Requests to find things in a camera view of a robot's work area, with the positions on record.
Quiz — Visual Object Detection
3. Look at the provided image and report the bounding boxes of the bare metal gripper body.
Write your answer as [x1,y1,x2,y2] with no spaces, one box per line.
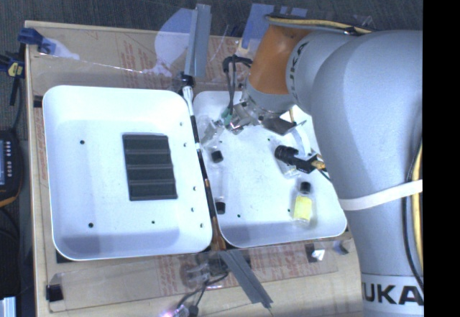
[224,101,308,137]

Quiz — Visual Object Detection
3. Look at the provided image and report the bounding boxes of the thin black and white rod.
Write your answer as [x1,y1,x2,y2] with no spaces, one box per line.
[182,85,227,252]

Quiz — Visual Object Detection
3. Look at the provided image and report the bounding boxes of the white plastic tray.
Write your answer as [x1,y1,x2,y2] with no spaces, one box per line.
[192,89,349,249]
[42,84,214,262]

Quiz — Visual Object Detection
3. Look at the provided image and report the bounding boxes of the black ribbed rectangular block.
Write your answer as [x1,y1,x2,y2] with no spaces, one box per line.
[121,132,179,202]

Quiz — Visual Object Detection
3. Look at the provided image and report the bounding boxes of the yellow liquid bottle, black cap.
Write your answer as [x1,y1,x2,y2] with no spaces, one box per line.
[292,181,315,227]

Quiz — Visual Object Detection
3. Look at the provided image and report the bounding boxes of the brown cardboard board, red print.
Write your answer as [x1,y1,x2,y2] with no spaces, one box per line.
[24,19,364,313]

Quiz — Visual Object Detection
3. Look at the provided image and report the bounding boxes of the black block with thin wires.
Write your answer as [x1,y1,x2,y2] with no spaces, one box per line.
[178,71,197,88]
[207,256,229,277]

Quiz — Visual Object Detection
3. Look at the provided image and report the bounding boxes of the black cylinder on white bracket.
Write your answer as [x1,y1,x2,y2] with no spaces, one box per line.
[274,126,320,175]

